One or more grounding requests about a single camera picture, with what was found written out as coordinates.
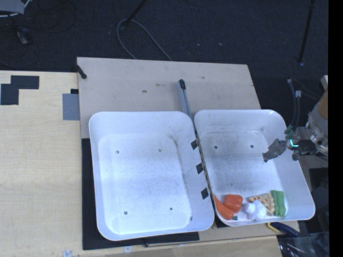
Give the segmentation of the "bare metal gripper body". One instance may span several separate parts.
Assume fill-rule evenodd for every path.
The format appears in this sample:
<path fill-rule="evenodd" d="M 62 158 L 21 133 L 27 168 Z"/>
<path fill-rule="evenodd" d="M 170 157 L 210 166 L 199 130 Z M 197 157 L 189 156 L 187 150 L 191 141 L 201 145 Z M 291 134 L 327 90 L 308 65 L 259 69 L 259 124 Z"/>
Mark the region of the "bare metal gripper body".
<path fill-rule="evenodd" d="M 298 127 L 288 134 L 288 148 L 293 156 L 329 155 L 328 136 L 315 128 Z"/>

